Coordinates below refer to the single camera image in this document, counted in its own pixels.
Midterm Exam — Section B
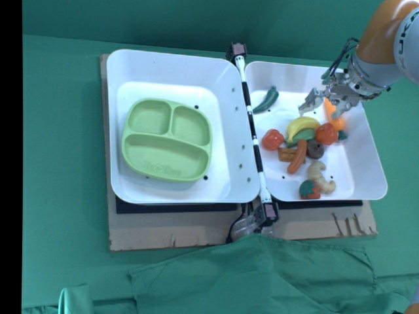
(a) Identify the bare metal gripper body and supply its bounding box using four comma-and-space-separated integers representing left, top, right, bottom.
323, 71, 382, 108

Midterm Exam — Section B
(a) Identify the orange carrot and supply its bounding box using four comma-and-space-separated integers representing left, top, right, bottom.
323, 97, 349, 141

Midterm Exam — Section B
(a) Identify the yellow banana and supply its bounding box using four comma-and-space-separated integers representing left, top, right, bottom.
286, 116, 321, 143

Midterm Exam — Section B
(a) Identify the orange tomato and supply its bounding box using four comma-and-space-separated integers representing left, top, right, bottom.
315, 122, 339, 146

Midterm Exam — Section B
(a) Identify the green cucumber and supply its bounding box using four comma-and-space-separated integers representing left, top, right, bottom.
283, 128, 317, 145

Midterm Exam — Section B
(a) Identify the green chili pepper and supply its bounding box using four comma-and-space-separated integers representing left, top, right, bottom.
252, 86, 280, 114

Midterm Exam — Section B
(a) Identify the brown doughnut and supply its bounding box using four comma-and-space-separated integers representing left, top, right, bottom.
306, 139, 325, 160

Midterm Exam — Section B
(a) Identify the red bell pepper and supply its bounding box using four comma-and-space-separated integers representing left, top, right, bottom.
261, 128, 285, 152

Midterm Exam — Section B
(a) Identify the white plastic tray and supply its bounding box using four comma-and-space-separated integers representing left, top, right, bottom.
244, 60, 389, 203
106, 48, 261, 205

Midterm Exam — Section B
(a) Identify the brown waffle biscuit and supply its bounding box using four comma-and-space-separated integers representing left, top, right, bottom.
278, 146, 299, 164

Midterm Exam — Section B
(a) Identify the orange sausage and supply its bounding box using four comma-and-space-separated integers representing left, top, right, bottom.
287, 138, 309, 175

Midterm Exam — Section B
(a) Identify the black and white thin rod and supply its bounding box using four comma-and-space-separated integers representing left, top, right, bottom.
233, 55, 273, 205

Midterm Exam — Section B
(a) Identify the cream croissant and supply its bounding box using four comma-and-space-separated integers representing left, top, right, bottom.
306, 160, 337, 195

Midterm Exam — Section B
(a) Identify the red strawberry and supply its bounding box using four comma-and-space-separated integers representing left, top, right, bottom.
298, 179, 322, 201

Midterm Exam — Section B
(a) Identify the green divided plate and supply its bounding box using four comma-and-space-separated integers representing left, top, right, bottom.
121, 97, 213, 183

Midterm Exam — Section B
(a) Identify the brown cardboard board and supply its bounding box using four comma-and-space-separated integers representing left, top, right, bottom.
99, 53, 379, 253

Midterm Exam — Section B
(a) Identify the green cloth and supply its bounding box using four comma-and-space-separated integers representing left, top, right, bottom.
128, 234, 419, 314

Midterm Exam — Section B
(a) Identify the black block with wires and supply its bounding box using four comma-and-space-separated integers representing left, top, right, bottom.
253, 202, 280, 228
225, 42, 248, 62

